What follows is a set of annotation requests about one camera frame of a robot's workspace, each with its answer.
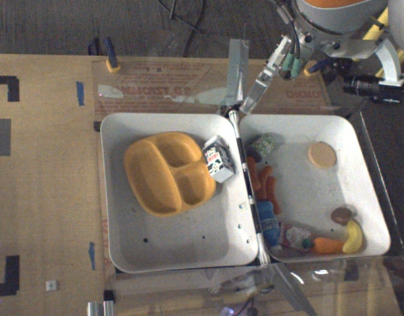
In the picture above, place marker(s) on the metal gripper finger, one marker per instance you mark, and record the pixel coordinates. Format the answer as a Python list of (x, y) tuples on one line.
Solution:
[(256, 94)]

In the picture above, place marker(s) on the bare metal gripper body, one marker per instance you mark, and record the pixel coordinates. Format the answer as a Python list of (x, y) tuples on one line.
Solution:
[(309, 41)]

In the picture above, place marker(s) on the green patterned can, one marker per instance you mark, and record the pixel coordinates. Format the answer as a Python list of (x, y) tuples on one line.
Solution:
[(262, 145)]

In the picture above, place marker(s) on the white and black small carton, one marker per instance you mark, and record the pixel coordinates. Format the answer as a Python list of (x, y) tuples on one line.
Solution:
[(219, 161)]

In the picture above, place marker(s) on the orange sausage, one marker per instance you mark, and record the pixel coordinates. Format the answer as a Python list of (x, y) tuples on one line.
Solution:
[(253, 173), (264, 181), (273, 193)]

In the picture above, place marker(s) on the tan round biscuit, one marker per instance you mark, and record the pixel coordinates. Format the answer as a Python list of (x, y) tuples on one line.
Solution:
[(322, 155)]

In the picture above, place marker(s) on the brown cardboard board, red print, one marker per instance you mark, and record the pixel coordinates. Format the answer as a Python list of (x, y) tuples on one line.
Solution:
[(149, 84)]

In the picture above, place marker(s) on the white plastic tray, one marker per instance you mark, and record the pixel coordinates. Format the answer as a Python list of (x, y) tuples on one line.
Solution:
[(307, 196), (175, 242)]

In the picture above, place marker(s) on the orange divided plate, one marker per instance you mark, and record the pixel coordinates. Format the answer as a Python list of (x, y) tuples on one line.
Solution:
[(162, 176)]

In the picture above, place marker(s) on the blue bottle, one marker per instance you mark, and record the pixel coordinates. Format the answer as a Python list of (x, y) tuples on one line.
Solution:
[(268, 222)]

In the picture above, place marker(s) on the white and red packet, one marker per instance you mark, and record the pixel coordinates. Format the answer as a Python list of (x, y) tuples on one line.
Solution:
[(295, 235)]

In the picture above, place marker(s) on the brown doughnut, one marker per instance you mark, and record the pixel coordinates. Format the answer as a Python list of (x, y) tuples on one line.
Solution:
[(341, 216)]

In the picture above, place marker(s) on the orange carrot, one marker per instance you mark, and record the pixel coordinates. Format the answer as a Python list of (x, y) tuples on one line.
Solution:
[(327, 245)]

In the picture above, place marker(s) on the yellow banana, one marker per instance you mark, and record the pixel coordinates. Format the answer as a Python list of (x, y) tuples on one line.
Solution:
[(354, 239)]

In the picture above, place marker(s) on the small white square block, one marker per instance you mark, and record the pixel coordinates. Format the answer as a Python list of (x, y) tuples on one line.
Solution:
[(51, 285)]

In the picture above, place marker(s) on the black cylinder on white bracket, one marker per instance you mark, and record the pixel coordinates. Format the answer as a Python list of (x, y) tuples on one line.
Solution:
[(366, 86)]

